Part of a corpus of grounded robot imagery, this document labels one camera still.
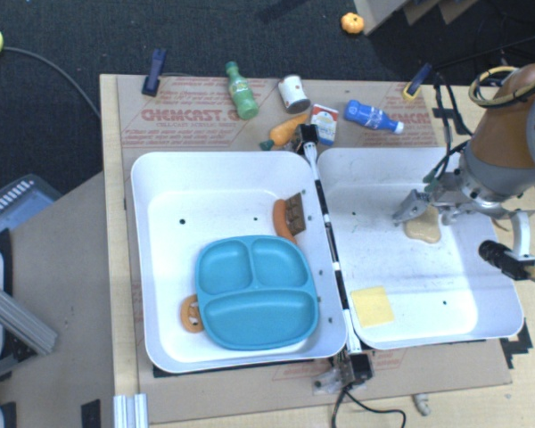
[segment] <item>blue clamp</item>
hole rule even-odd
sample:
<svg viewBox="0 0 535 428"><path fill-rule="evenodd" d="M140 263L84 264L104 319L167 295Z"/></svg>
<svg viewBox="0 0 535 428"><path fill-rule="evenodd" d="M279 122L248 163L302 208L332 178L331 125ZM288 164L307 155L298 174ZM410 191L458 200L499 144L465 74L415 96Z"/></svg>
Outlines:
<svg viewBox="0 0 535 428"><path fill-rule="evenodd" d="M151 73L144 79L143 95L157 96L159 91L159 76L164 68L164 61L167 59L166 49L155 49L152 52Z"/></svg>

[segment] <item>toy pumpkin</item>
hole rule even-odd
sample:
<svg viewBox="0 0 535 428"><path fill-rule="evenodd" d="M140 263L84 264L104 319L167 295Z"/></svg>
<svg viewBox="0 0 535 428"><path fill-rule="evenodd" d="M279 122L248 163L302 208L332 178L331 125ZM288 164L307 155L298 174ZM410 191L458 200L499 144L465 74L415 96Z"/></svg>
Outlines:
<svg viewBox="0 0 535 428"><path fill-rule="evenodd" d="M347 33L357 34L365 28L365 20L354 12L347 12L341 17L341 27Z"/></svg>

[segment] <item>small box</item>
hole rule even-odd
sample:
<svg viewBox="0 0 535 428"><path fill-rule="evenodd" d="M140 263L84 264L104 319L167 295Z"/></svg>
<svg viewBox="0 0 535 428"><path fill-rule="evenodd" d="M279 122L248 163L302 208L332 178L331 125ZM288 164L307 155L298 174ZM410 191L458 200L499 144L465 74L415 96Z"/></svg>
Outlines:
<svg viewBox="0 0 535 428"><path fill-rule="evenodd" d="M311 124L317 126L319 142L328 146L335 141L339 112L320 104L314 104L311 110Z"/></svg>

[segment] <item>white tray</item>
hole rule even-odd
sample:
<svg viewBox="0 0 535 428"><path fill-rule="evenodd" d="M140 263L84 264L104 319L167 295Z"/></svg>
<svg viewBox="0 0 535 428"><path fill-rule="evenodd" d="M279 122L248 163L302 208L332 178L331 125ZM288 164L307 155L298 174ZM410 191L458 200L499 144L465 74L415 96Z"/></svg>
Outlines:
<svg viewBox="0 0 535 428"><path fill-rule="evenodd" d="M346 341L333 262L308 163L290 152L152 152L131 171L151 361L164 371L193 371L331 357ZM219 239L275 235L275 200L302 192L307 229L296 236L311 269L319 321L307 339L279 349L224 349L188 333L179 317L196 293L200 251Z"/></svg>
<svg viewBox="0 0 535 428"><path fill-rule="evenodd" d="M422 178L444 152L333 148L319 157L355 332L373 348L507 337L523 326L514 282L478 255L484 240L497 240L488 217L476 213L440 225L436 244L409 239L392 223L392 213L411 189L424 188ZM350 294L372 287L386 291L394 321L363 328Z"/></svg>

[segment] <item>green bottle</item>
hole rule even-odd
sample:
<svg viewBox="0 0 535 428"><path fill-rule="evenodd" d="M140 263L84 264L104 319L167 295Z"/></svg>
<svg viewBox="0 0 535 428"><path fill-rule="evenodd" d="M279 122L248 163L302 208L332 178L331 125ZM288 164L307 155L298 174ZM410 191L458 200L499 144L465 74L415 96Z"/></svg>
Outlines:
<svg viewBox="0 0 535 428"><path fill-rule="evenodd" d="M258 104L253 98L248 80L240 74L238 64L228 62L226 74L228 75L228 92L234 101L240 119L250 120L256 117L259 112Z"/></svg>

